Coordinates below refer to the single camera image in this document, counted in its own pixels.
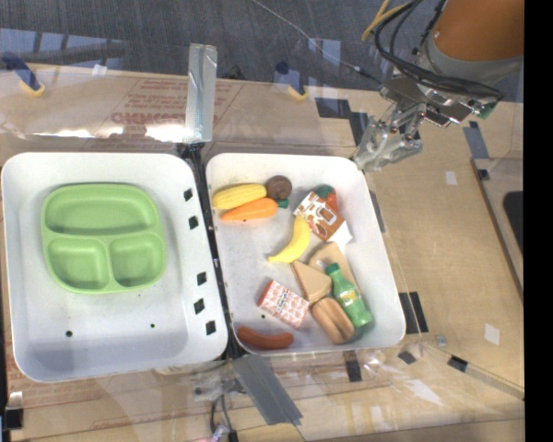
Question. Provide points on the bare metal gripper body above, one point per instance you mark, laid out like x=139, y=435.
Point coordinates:
x=435, y=100

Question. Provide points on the red sausage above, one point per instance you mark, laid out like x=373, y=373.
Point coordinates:
x=265, y=340

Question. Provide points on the tan hot dog bun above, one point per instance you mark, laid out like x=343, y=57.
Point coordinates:
x=332, y=320

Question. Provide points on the brown round toy mushroom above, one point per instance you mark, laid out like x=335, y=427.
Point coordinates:
x=278, y=186

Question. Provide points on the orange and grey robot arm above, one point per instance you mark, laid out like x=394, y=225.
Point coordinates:
x=481, y=21

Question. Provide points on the red strawberry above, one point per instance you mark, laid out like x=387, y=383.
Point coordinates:
x=329, y=196

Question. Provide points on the green bottle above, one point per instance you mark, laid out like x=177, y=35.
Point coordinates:
x=350, y=299

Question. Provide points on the tan bread slice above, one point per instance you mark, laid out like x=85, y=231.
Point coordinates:
x=334, y=253

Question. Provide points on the red and white packet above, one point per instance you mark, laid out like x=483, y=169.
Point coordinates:
x=283, y=304

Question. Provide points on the white plastic tray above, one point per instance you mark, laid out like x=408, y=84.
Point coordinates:
x=249, y=256
x=120, y=329

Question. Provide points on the brown cardboard board red print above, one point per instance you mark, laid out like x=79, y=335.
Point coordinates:
x=442, y=247

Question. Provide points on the green divided plate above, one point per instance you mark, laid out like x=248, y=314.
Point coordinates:
x=101, y=210

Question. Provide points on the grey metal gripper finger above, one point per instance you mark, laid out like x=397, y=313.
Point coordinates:
x=403, y=147
x=373, y=143

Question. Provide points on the white and brown carton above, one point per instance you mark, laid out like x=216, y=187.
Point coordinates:
x=320, y=217

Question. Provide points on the tan triangular sandwich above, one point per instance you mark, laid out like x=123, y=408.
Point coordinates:
x=311, y=282

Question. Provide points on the yellow banana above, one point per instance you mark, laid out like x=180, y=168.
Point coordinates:
x=298, y=242

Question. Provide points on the orange carrot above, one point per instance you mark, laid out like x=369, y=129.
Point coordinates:
x=251, y=210

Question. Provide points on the yellow corn cob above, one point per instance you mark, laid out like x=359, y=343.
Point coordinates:
x=238, y=196

